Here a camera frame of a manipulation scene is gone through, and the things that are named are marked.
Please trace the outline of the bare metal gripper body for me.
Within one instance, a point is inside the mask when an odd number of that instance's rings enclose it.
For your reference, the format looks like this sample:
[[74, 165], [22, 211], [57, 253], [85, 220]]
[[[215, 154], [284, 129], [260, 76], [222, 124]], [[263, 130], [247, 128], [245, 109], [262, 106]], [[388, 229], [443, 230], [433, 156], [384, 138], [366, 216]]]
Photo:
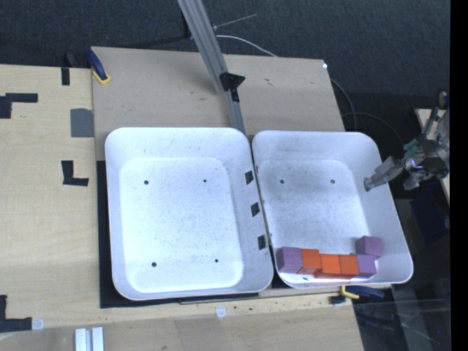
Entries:
[[437, 141], [413, 139], [403, 148], [404, 167], [409, 173], [437, 178], [444, 178], [449, 173], [449, 153]]

